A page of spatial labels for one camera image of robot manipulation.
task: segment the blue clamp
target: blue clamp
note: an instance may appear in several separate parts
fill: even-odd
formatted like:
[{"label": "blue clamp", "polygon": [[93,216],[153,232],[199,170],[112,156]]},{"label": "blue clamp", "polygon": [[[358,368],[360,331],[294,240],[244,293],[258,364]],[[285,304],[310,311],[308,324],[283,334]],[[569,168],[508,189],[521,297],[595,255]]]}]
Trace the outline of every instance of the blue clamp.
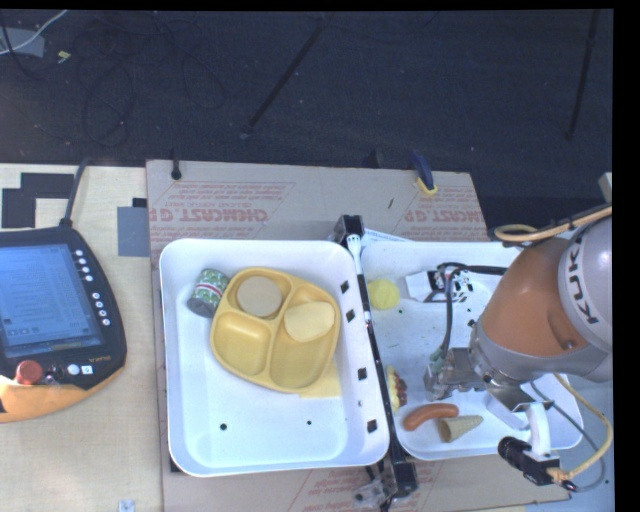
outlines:
[{"label": "blue clamp", "polygon": [[418,179],[416,181],[418,188],[428,196],[434,195],[438,191],[438,187],[433,182],[433,173],[426,159],[415,149],[409,152],[409,159],[413,168],[418,171]]}]

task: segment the sausage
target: sausage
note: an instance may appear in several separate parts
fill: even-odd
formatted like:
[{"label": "sausage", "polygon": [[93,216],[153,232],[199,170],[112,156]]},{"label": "sausage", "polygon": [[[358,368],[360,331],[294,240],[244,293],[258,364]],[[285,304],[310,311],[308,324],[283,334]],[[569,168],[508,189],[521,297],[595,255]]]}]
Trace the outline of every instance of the sausage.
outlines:
[{"label": "sausage", "polygon": [[407,430],[415,430],[427,420],[432,418],[454,418],[459,412],[458,406],[455,404],[421,405],[405,416],[402,425]]}]

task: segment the black floor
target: black floor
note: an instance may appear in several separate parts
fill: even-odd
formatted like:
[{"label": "black floor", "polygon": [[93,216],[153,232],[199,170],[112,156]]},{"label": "black floor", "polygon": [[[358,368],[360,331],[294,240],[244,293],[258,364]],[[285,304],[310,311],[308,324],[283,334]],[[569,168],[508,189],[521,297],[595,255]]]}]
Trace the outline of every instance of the black floor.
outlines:
[{"label": "black floor", "polygon": [[[13,29],[61,11],[0,12],[17,47]],[[0,163],[361,167],[375,150],[407,169],[417,150],[471,174],[489,227],[542,227],[604,202],[613,14],[70,10],[40,52],[0,43]]]}]

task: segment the small can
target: small can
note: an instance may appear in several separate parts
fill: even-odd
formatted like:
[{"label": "small can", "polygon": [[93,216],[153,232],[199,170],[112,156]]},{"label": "small can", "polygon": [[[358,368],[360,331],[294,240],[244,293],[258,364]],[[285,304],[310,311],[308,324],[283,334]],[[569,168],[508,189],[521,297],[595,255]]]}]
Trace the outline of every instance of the small can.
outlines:
[{"label": "small can", "polygon": [[213,318],[228,284],[229,278],[219,270],[204,269],[198,276],[187,307],[197,315]]}]

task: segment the yellow ball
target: yellow ball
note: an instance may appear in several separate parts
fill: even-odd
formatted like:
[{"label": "yellow ball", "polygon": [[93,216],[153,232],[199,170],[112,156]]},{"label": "yellow ball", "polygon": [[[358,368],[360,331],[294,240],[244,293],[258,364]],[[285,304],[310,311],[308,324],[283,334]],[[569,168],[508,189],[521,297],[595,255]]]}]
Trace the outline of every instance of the yellow ball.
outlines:
[{"label": "yellow ball", "polygon": [[388,279],[374,279],[367,287],[371,306],[376,309],[390,309],[400,302],[398,287]]}]

